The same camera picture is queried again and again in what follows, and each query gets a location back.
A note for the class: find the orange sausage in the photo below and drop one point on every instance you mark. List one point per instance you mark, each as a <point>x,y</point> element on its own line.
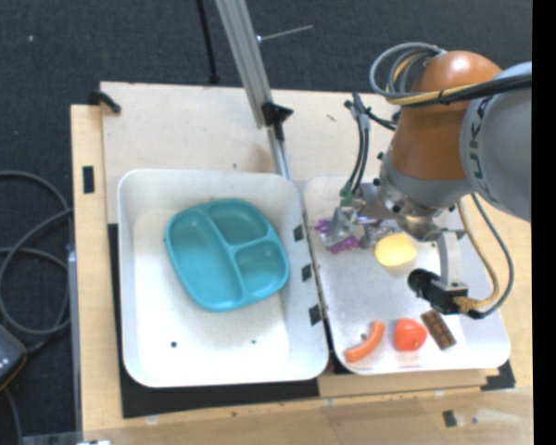
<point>368,343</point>

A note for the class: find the white plastic tray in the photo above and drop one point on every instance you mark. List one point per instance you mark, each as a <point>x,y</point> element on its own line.
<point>366,295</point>
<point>213,350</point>

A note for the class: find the blue divided plate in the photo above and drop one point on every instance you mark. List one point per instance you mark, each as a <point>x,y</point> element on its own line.
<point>213,258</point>

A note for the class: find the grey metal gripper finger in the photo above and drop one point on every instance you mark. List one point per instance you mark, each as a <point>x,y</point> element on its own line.
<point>370,237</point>
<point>338,224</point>

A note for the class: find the purple grapes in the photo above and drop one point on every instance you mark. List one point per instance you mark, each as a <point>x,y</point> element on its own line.
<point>343,247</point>

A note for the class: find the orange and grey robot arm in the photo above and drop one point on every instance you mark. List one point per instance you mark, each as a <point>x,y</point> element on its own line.
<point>431,137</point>

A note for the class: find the red tomato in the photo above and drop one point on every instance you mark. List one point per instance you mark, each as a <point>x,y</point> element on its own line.
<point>408,334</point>

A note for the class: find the pale wood board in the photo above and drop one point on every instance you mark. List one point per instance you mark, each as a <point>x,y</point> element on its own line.
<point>190,128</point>

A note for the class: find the yellow lemon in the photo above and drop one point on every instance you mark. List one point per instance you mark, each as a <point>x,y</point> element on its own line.
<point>395,250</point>

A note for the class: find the brown chocolate bar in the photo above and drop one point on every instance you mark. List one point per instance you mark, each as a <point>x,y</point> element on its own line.
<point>439,329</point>

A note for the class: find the thin black and white rod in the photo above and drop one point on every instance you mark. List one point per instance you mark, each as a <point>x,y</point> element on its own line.
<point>316,276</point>

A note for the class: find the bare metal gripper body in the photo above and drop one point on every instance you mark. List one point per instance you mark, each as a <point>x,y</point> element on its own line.
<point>410,220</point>

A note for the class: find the black block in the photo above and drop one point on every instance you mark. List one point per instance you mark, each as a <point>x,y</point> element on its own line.
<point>274,110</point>

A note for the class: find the black cylinder on white bracket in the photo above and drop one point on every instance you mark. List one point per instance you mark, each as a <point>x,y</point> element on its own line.
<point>438,290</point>

